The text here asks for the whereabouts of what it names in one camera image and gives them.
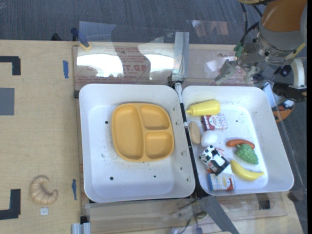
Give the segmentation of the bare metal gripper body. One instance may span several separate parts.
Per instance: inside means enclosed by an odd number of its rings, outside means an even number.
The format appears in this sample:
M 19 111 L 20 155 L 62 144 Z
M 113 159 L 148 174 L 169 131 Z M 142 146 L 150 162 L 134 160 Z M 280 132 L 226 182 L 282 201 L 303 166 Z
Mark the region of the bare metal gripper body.
M 254 39 L 246 43 L 236 63 L 240 67 L 269 65 L 288 65 L 293 61 L 293 51 L 283 50 L 268 43 L 264 39 Z

